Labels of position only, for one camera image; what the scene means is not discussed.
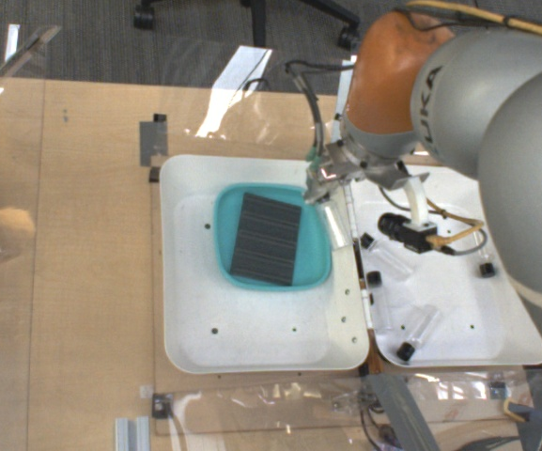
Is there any white plastic tray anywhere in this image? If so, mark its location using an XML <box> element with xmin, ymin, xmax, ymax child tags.
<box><xmin>159</xmin><ymin>153</ymin><xmax>371</xmax><ymax>375</ymax></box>
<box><xmin>350</xmin><ymin>161</ymin><xmax>542</xmax><ymax>368</ymax></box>

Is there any teal plate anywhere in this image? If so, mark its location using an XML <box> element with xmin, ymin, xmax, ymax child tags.
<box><xmin>212</xmin><ymin>181</ymin><xmax>334</xmax><ymax>293</ymax></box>

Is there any black cylinder on white bracket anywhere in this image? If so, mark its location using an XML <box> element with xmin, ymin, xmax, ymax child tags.
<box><xmin>377</xmin><ymin>179</ymin><xmax>440</xmax><ymax>255</ymax></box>

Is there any clear plastic bottle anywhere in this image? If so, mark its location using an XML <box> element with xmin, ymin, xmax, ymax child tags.
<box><xmin>318</xmin><ymin>198</ymin><xmax>351</xmax><ymax>252</ymax></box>

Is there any black ribbed rectangular pad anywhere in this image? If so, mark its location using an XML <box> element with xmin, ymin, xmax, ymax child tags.
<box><xmin>228</xmin><ymin>192</ymin><xmax>304</xmax><ymax>288</ymax></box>

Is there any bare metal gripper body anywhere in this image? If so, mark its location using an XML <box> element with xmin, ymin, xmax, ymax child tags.
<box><xmin>305</xmin><ymin>138</ymin><xmax>431</xmax><ymax>193</ymax></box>

